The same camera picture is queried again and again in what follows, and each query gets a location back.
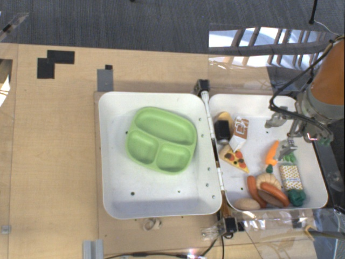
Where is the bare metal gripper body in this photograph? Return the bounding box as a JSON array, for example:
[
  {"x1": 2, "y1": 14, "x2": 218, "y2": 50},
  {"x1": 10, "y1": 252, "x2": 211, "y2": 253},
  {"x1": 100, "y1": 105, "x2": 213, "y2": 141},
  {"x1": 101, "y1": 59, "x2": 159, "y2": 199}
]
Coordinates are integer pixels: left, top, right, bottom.
[{"x1": 287, "y1": 99, "x2": 315, "y2": 144}]

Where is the light green toy vegetable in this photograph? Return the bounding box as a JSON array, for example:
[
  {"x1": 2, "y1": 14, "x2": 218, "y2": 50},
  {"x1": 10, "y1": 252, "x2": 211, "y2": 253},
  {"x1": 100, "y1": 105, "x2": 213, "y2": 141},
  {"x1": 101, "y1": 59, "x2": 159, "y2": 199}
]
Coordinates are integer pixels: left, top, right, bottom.
[{"x1": 282, "y1": 152, "x2": 297, "y2": 165}]

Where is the orange carrot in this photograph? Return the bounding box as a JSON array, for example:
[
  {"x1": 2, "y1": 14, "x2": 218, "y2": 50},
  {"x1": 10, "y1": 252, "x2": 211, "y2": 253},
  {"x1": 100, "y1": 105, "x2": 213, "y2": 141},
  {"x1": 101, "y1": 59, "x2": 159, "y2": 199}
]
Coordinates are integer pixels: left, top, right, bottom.
[{"x1": 265, "y1": 140, "x2": 280, "y2": 167}]

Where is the yellow patterned packet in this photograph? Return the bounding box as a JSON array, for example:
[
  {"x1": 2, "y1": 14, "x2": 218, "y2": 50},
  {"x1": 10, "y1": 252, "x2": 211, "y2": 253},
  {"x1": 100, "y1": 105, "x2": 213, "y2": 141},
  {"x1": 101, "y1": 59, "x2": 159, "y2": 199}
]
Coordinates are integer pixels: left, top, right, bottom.
[{"x1": 278, "y1": 165, "x2": 304, "y2": 192}]

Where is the white plastic tray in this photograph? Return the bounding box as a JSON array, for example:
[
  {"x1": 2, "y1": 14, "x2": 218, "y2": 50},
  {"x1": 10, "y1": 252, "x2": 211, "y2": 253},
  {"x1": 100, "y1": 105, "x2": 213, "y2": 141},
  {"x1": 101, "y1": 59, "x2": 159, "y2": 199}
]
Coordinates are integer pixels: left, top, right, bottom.
[
  {"x1": 209, "y1": 93, "x2": 329, "y2": 212},
  {"x1": 98, "y1": 91, "x2": 223, "y2": 220}
]

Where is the beige croissant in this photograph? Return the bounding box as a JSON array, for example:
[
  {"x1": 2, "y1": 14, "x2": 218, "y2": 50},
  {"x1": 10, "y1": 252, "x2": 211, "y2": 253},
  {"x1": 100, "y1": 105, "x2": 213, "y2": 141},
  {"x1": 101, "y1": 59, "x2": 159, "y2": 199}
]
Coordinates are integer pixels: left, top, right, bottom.
[{"x1": 256, "y1": 172, "x2": 282, "y2": 191}]

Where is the white and brown carton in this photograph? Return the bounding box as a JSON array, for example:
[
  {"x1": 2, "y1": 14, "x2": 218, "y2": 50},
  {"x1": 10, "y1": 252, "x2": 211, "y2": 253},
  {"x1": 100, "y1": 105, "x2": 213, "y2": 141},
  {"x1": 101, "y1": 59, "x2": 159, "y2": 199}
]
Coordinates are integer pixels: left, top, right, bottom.
[{"x1": 229, "y1": 116, "x2": 250, "y2": 153}]

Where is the orange sausage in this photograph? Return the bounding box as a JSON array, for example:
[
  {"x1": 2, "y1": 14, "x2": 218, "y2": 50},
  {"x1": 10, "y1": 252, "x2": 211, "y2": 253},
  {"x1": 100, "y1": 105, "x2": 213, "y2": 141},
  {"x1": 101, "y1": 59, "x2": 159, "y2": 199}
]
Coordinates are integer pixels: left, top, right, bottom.
[
  {"x1": 260, "y1": 182, "x2": 291, "y2": 207},
  {"x1": 246, "y1": 175, "x2": 268, "y2": 209}
]

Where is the green broccoli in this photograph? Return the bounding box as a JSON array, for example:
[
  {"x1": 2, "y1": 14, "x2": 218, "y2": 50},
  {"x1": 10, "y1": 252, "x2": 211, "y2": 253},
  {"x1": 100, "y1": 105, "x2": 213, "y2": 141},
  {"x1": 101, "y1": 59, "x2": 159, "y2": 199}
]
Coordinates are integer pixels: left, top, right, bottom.
[{"x1": 286, "y1": 188, "x2": 307, "y2": 208}]

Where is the tan toy bread slice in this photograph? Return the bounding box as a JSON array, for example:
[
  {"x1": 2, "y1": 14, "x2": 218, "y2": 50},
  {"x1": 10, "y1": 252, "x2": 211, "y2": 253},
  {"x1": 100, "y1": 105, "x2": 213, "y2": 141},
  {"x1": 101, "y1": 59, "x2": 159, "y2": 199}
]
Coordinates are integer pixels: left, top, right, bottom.
[{"x1": 215, "y1": 111, "x2": 234, "y2": 131}]

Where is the yellow pizza slice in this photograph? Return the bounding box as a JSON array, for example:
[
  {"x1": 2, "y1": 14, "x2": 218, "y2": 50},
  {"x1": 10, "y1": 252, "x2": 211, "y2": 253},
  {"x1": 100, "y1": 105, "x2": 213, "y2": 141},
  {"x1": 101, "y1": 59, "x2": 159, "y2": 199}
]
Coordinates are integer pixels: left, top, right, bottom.
[{"x1": 218, "y1": 144, "x2": 250, "y2": 174}]

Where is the brown round biscuit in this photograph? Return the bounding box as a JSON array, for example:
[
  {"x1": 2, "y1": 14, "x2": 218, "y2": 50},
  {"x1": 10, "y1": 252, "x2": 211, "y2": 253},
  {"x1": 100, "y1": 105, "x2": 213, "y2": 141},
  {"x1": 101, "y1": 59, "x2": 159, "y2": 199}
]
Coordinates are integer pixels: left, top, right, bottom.
[{"x1": 257, "y1": 189, "x2": 285, "y2": 209}]

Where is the small black can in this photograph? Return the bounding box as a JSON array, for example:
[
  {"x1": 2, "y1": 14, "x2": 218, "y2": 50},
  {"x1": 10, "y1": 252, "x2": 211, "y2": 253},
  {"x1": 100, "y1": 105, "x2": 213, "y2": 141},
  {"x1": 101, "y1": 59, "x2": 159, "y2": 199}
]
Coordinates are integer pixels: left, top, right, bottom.
[{"x1": 213, "y1": 119, "x2": 231, "y2": 145}]

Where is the thin black and white rod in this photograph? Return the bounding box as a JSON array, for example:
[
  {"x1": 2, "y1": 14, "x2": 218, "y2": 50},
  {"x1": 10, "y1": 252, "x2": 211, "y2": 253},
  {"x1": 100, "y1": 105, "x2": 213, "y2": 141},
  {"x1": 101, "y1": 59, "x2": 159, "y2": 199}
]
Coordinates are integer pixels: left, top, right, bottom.
[{"x1": 201, "y1": 90, "x2": 226, "y2": 192}]

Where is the beige bread roll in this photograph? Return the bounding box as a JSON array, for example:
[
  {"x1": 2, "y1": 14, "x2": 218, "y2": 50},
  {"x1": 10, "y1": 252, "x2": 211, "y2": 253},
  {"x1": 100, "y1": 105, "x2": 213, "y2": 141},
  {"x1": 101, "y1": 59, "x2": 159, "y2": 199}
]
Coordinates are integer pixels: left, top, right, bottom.
[{"x1": 233, "y1": 197, "x2": 261, "y2": 211}]

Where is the green divided plate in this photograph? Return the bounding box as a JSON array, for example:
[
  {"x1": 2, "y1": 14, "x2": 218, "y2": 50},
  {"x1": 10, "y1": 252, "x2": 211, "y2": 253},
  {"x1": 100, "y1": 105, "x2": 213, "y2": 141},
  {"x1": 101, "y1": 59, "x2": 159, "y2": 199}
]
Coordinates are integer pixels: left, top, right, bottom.
[{"x1": 125, "y1": 106, "x2": 198, "y2": 176}]

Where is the black block with wires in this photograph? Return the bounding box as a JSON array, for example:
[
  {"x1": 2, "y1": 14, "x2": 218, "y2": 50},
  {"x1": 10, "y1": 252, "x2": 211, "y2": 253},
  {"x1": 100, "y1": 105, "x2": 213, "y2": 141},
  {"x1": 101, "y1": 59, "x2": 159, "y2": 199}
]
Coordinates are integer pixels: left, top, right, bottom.
[
  {"x1": 196, "y1": 79, "x2": 211, "y2": 93},
  {"x1": 224, "y1": 216, "x2": 238, "y2": 234}
]

